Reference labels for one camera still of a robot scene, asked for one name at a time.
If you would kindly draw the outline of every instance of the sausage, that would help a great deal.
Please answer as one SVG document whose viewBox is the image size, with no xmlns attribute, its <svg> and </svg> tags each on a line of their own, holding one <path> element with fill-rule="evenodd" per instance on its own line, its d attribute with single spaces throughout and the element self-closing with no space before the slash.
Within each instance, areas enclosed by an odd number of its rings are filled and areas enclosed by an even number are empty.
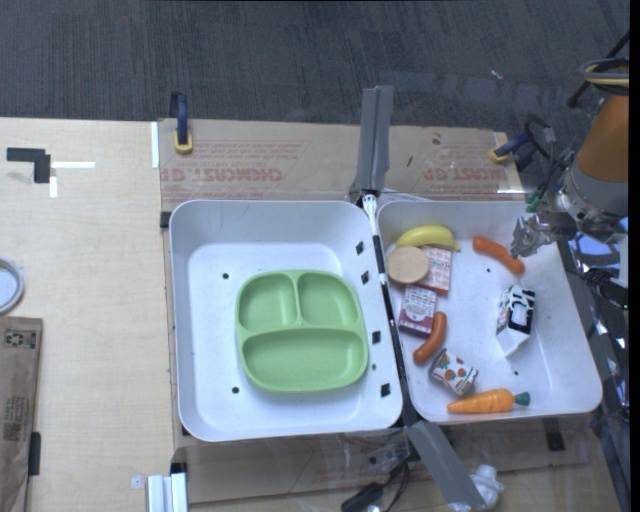
<svg viewBox="0 0 640 512">
<path fill-rule="evenodd" d="M 511 256 L 504 245 L 488 238 L 477 236 L 473 239 L 472 246 L 476 252 L 487 254 L 497 259 L 514 274 L 522 274 L 524 272 L 524 263 L 522 260 Z"/>
<path fill-rule="evenodd" d="M 413 351 L 413 360 L 422 364 L 440 348 L 444 341 L 444 333 L 447 330 L 447 315 L 442 311 L 436 311 L 431 324 L 431 334 L 427 340 Z"/>
</svg>

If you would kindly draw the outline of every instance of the white tray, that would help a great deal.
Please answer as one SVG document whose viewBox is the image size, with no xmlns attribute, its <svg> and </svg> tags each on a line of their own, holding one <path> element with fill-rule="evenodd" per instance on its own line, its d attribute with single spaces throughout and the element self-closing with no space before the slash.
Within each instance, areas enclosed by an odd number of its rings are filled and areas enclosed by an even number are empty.
<svg viewBox="0 0 640 512">
<path fill-rule="evenodd" d="M 502 244 L 511 241 L 516 219 L 525 214 L 519 202 L 395 201 L 382 206 L 378 223 L 386 254 L 405 230 L 422 224 L 449 227 L 461 250 L 453 252 L 450 291 L 438 297 L 436 310 L 448 317 L 447 347 L 479 369 L 470 393 L 504 387 L 528 391 L 531 404 L 515 405 L 501 414 L 451 414 L 446 405 L 458 397 L 428 375 L 428 365 L 413 362 L 422 339 L 400 333 L 409 390 L 416 410 L 427 420 L 469 423 L 506 418 L 583 413 L 602 399 L 602 383 L 584 334 L 557 246 L 548 245 L 523 261 L 526 270 L 514 276 L 502 264 L 477 254 L 475 236 Z M 513 283 L 536 292 L 533 333 L 509 358 L 495 336 L 498 303 Z M 391 286 L 397 316 L 402 288 Z"/>
<path fill-rule="evenodd" d="M 178 406 L 204 441 L 383 429 L 402 396 L 367 217 L 343 201 L 190 201 L 171 215 Z M 360 254 L 356 246 L 362 242 Z M 239 359 L 235 302 L 250 277 L 324 270 L 354 289 L 369 343 L 368 369 L 332 391 L 255 386 Z M 361 276 L 368 272 L 369 281 Z M 373 341 L 373 333 L 380 340 Z"/>
</svg>

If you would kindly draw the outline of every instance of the small box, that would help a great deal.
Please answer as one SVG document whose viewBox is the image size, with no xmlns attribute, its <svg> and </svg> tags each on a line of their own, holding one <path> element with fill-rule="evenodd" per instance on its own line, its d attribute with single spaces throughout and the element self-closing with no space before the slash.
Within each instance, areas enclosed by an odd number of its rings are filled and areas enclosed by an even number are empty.
<svg viewBox="0 0 640 512">
<path fill-rule="evenodd" d="M 421 286 L 408 285 L 404 290 L 398 329 L 418 336 L 431 334 L 436 310 L 436 292 Z"/>
<path fill-rule="evenodd" d="M 515 284 L 502 295 L 496 335 L 505 357 L 531 336 L 535 297 L 535 292 Z"/>
<path fill-rule="evenodd" d="M 438 295 L 447 295 L 451 275 L 451 251 L 433 245 L 423 245 L 420 248 L 429 258 L 430 266 L 426 277 L 416 284 L 433 290 Z"/>
</svg>

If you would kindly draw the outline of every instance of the banana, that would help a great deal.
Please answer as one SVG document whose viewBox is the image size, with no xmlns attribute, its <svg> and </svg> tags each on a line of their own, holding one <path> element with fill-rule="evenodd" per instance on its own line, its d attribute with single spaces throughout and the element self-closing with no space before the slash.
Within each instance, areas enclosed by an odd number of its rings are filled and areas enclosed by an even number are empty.
<svg viewBox="0 0 640 512">
<path fill-rule="evenodd" d="M 429 244 L 451 247 L 456 251 L 460 250 L 460 244 L 455 241 L 451 230 L 440 224 L 416 226 L 402 233 L 396 241 L 396 247 L 409 245 L 420 247 Z"/>
</svg>

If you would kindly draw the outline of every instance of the brown paper bag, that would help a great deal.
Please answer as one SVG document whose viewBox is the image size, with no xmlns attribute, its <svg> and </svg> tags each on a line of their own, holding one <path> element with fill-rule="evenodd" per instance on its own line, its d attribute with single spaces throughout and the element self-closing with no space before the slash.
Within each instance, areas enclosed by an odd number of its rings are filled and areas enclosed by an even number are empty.
<svg viewBox="0 0 640 512">
<path fill-rule="evenodd" d="M 42 320 L 0 317 L 0 334 L 0 512 L 23 512 Z"/>
</svg>

